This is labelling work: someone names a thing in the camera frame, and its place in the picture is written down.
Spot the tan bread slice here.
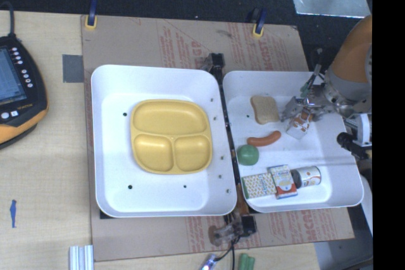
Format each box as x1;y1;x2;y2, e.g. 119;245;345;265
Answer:
249;95;281;125

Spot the yellow patterned carton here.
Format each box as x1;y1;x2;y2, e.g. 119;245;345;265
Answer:
240;172;278;200

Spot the green ribbed object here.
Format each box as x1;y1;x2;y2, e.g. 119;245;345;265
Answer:
237;252;256;270

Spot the white and orange carton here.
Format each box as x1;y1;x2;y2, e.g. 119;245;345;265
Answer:
285;106;314;140

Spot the green round toy fruit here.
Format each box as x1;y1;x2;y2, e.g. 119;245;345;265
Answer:
236;144;260;166

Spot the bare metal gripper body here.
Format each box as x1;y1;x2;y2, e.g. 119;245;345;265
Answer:
304;84;356;118

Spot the black cylinder on white bracket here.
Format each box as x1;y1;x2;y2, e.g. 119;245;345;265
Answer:
336;113;373;159

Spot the orange and white packet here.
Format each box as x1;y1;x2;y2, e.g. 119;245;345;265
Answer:
268;164;299;200

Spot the brown cardboard board red print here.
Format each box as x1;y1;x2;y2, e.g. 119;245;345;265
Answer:
80;15;356;262

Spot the white and orange can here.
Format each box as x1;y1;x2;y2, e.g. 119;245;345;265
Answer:
290;165;322;190

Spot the black block with thin wires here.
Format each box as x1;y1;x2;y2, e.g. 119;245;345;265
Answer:
241;214;257;236
208;52;226;73

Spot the yellow divided plate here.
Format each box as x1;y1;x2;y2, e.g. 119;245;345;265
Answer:
130;99;213;175

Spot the thin black rod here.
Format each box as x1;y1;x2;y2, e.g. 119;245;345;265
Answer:
213;65;246;216

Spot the orange sausage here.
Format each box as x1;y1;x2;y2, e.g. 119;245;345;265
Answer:
246;130;282;147

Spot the white plastic tray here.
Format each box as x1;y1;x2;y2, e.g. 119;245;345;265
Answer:
90;64;239;219
221;70;365;214

